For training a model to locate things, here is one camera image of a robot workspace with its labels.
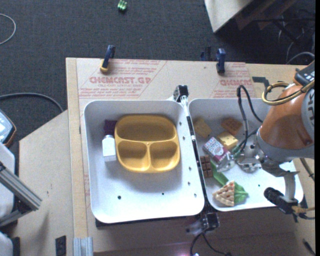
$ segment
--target black floor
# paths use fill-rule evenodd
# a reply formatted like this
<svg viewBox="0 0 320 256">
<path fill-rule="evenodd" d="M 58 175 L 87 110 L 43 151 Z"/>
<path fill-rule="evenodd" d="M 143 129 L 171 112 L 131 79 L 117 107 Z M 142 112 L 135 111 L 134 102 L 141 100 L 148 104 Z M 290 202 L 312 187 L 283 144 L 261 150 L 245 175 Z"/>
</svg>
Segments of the black floor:
<svg viewBox="0 0 320 256">
<path fill-rule="evenodd" d="M 118 11 L 118 2 L 1 0 L 0 13 L 14 19 L 16 32 L 0 44 L 0 97 L 44 94 L 66 110 L 65 59 L 103 58 L 108 45 L 116 46 L 117 59 L 200 61 L 208 46 L 224 48 L 228 62 L 286 64 L 298 53 L 315 53 L 313 21 L 287 23 L 296 44 L 274 24 L 259 30 L 253 22 L 239 31 L 230 20 L 213 33 L 204 0 L 127 0 L 125 13 Z M 315 0 L 299 0 L 280 18 L 314 18 L 315 10 Z M 13 28 L 0 16 L 0 42 Z M 302 55 L 291 64 L 310 61 Z M 52 102 L 35 96 L 0 98 L 0 109 L 17 126 L 16 141 L 60 113 Z"/>
</svg>

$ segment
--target blue clamp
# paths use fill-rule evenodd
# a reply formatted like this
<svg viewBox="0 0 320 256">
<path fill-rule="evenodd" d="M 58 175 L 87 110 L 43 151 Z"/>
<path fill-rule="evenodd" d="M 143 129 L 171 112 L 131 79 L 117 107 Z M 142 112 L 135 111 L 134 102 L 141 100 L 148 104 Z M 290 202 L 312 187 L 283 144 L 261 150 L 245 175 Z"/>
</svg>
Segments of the blue clamp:
<svg viewBox="0 0 320 256">
<path fill-rule="evenodd" d="M 219 48 L 215 55 L 216 60 L 218 63 L 216 64 L 216 70 L 218 73 L 225 72 L 225 58 L 226 58 L 226 51 L 223 48 Z"/>
<path fill-rule="evenodd" d="M 103 73 L 106 73 L 108 71 L 108 64 L 109 59 L 112 59 L 115 55 L 116 47 L 114 45 L 109 45 L 108 49 L 106 50 L 104 60 L 101 63 L 100 70 Z"/>
</svg>

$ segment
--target green object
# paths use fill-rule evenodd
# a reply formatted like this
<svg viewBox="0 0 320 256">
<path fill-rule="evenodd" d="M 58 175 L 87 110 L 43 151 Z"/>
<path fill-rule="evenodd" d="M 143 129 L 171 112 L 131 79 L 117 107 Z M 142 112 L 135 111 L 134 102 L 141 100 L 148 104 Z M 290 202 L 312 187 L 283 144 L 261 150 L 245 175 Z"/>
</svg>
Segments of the green object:
<svg viewBox="0 0 320 256">
<path fill-rule="evenodd" d="M 120 0 L 118 3 L 118 9 L 122 12 L 124 12 L 127 9 L 128 3 L 124 0 Z"/>
<path fill-rule="evenodd" d="M 222 173 L 217 171 L 217 167 L 214 163 L 211 162 L 213 177 L 216 181 L 223 187 L 228 183 L 228 178 Z M 234 182 L 234 203 L 241 203 L 243 202 L 247 196 L 248 192 L 245 191 L 244 187 L 239 185 L 238 183 Z"/>
</svg>

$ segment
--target white bottle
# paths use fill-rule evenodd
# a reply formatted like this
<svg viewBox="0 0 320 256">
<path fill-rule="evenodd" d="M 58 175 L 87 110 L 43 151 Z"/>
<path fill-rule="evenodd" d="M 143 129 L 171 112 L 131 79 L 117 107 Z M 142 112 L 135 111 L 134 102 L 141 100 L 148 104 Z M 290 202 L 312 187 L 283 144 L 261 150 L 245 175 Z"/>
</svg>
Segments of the white bottle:
<svg viewBox="0 0 320 256">
<path fill-rule="evenodd" d="M 102 140 L 102 153 L 105 162 L 117 160 L 116 141 L 112 135 L 104 136 Z"/>
</svg>

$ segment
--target yellow divided plate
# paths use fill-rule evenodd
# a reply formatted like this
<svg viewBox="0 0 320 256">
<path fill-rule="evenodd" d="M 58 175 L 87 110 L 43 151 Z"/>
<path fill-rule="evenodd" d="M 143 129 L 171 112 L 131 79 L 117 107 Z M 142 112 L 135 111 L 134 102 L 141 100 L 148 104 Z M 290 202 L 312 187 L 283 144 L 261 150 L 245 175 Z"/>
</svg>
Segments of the yellow divided plate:
<svg viewBox="0 0 320 256">
<path fill-rule="evenodd" d="M 117 158 L 128 171 L 167 172 L 180 161 L 176 126 L 162 115 L 125 115 L 116 123 L 114 139 Z"/>
</svg>

